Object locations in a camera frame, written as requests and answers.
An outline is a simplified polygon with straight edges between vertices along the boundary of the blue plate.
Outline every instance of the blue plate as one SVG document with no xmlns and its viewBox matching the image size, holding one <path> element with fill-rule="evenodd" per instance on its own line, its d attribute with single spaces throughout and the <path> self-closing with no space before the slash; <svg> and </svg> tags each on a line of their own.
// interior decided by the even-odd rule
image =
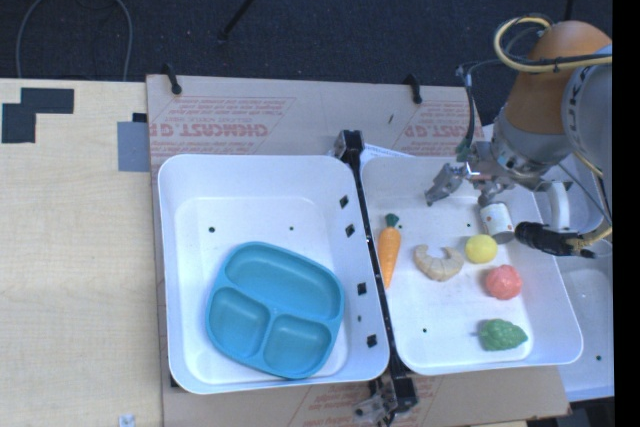
<svg viewBox="0 0 640 427">
<path fill-rule="evenodd" d="M 344 290 L 333 272 L 293 251 L 247 242 L 222 263 L 205 324 L 226 356 L 303 379 L 327 361 L 343 314 Z"/>
</svg>

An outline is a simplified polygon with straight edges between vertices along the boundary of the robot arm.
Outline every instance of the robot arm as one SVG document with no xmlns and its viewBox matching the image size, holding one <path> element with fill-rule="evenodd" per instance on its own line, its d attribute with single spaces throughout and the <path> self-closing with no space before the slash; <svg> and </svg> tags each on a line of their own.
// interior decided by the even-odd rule
<svg viewBox="0 0 640 427">
<path fill-rule="evenodd" d="M 537 23 L 544 29 L 526 59 L 502 48 L 504 34 L 519 23 Z M 445 166 L 425 193 L 427 204 L 448 196 L 463 179 L 480 190 L 480 206 L 516 185 L 531 191 L 550 189 L 553 184 L 544 179 L 545 173 L 575 153 L 602 177 L 612 212 L 611 39 L 584 22 L 552 24 L 546 18 L 523 17 L 501 25 L 494 48 L 519 74 L 496 118 L 491 141 L 470 144 L 460 168 Z M 534 236 L 555 235 L 543 230 L 546 227 L 523 223 L 519 240 L 554 254 L 573 254 L 584 247 L 576 241 L 566 244 L 577 234 L 564 234 L 559 247 L 550 248 L 546 242 L 539 247 Z"/>
</svg>

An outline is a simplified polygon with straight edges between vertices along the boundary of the beige curved toy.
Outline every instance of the beige curved toy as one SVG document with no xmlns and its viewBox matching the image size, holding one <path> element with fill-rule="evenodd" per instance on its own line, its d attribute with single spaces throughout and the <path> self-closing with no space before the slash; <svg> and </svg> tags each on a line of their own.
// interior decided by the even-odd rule
<svg viewBox="0 0 640 427">
<path fill-rule="evenodd" d="M 447 281 L 460 272 L 464 256 L 452 247 L 444 247 L 445 258 L 435 258 L 427 251 L 429 246 L 421 244 L 413 251 L 413 261 L 418 268 L 435 281 Z"/>
</svg>

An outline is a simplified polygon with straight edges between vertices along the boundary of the orange carrot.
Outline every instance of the orange carrot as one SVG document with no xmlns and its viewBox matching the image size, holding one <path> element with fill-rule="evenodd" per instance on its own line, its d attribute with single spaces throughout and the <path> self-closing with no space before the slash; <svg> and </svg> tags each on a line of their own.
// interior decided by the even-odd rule
<svg viewBox="0 0 640 427">
<path fill-rule="evenodd" d="M 398 261 L 401 237 L 396 224 L 399 220 L 397 215 L 387 214 L 385 216 L 387 226 L 383 228 L 378 237 L 378 259 L 380 260 L 384 288 L 389 288 L 391 285 L 391 277 Z"/>
</svg>

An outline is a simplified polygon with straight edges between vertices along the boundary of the yellow lemon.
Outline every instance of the yellow lemon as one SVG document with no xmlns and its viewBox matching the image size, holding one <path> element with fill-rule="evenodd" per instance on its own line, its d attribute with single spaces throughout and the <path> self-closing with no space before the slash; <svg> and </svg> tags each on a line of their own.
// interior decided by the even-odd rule
<svg viewBox="0 0 640 427">
<path fill-rule="evenodd" d="M 464 251 L 473 263 L 487 263 L 498 254 L 498 244 L 490 235 L 472 235 L 464 246 Z"/>
</svg>

